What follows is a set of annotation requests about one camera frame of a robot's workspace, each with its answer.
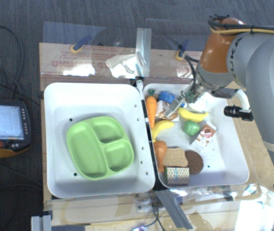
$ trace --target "bread slice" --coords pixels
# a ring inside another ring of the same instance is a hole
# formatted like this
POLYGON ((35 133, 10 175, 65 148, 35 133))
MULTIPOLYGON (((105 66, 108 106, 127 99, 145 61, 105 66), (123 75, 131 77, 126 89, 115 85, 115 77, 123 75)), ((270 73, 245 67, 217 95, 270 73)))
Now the bread slice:
POLYGON ((187 167, 185 151, 182 148, 167 148, 163 164, 165 167, 187 167))

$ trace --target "yellow banana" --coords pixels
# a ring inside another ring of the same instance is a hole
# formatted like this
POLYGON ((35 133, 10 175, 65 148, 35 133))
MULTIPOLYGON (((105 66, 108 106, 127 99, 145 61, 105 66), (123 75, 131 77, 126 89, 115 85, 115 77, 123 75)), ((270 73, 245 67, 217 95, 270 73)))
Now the yellow banana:
POLYGON ((179 115, 182 118, 184 118, 185 120, 190 120, 190 121, 194 121, 197 123, 203 121, 203 119, 209 115, 209 113, 207 113, 207 112, 205 112, 203 114, 202 113, 199 113, 199 114, 193 113, 193 112, 190 112, 187 109, 182 108, 182 107, 178 108, 177 111, 178 111, 179 115))
POLYGON ((157 135, 160 133, 160 131, 167 128, 172 128, 173 126, 174 126, 174 122, 169 120, 161 120, 161 121, 155 122, 154 127, 151 129, 153 143, 155 142, 155 139, 157 135))

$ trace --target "chocolate cookie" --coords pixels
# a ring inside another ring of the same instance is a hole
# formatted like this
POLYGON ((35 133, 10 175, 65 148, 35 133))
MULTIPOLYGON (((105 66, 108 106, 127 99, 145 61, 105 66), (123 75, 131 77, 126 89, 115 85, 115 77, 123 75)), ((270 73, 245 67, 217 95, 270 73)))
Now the chocolate cookie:
POLYGON ((190 174, 198 174, 203 169, 203 159, 195 151, 185 151, 185 157, 188 161, 188 168, 190 174))

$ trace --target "green divided plate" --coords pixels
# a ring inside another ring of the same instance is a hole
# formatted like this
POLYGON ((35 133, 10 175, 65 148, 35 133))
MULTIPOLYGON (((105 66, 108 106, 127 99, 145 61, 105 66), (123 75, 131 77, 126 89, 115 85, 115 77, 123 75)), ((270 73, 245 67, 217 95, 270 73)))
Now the green divided plate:
POLYGON ((134 150, 126 132, 109 116, 75 123, 69 128, 66 141, 75 167, 89 180, 117 174, 134 161, 134 150))

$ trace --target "carrot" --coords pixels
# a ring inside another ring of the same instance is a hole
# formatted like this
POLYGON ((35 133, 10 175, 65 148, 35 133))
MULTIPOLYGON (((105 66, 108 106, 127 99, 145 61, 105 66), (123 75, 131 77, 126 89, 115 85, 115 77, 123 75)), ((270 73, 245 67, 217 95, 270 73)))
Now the carrot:
POLYGON ((155 90, 149 89, 148 92, 149 92, 149 96, 146 99, 146 108, 148 112, 150 128, 153 128, 155 123, 157 101, 156 101, 156 98, 153 96, 155 90))

